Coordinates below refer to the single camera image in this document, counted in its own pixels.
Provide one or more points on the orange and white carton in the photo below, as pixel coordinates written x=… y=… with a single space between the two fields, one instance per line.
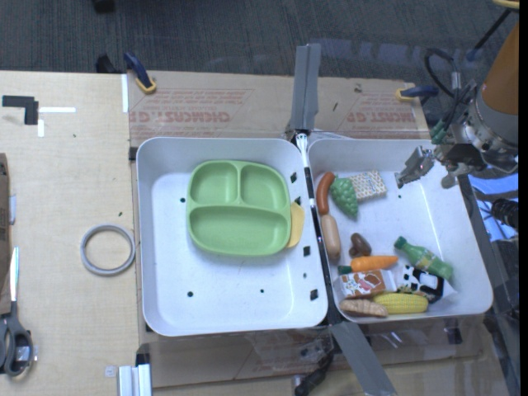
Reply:
x=363 y=284

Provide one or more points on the white plastic tray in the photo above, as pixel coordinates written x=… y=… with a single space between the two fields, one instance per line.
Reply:
x=231 y=295
x=412 y=221

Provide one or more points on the brown toy lump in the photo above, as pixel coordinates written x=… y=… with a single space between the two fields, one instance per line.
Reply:
x=359 y=245

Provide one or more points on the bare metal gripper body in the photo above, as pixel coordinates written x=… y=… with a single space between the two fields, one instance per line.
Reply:
x=468 y=153

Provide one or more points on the yellow flat toy slice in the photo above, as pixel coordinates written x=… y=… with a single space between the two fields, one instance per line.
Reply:
x=298 y=225

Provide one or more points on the brown cardboard board red print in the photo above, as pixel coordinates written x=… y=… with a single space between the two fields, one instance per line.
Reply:
x=214 y=105

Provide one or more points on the black cylinder on white bracket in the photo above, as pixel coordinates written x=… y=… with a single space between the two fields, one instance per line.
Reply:
x=505 y=213

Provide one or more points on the green toy grapes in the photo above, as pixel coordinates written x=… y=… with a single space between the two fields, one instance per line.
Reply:
x=344 y=196

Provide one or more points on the green divided plate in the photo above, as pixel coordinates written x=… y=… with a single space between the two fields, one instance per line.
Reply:
x=237 y=225

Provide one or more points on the orange toy carrot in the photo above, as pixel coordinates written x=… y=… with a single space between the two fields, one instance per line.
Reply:
x=373 y=263

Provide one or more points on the beige toy sausage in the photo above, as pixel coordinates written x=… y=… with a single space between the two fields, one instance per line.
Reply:
x=331 y=237

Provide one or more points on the yellow toy corn cob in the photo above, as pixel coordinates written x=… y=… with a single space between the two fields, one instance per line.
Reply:
x=402 y=303

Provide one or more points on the small patterned white carton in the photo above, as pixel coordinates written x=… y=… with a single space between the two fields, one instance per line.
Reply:
x=371 y=185

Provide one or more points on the white tape roll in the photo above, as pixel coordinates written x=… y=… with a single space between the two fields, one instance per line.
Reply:
x=86 y=258

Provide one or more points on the black and white cow carton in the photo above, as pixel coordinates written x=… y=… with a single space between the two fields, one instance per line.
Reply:
x=420 y=282

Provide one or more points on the green toy bottle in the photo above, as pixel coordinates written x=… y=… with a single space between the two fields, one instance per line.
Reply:
x=425 y=258

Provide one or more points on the tan toy croissant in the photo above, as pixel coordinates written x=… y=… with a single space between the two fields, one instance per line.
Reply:
x=364 y=307

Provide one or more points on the red toy sausage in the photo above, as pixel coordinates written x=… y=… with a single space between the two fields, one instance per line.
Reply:
x=323 y=194

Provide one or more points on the brown cardboard piece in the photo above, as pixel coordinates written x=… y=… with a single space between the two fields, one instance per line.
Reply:
x=4 y=221

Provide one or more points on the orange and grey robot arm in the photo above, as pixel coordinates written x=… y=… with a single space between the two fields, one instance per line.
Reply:
x=501 y=81

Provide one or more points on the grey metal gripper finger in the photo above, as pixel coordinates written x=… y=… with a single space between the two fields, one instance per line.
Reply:
x=450 y=180
x=414 y=166

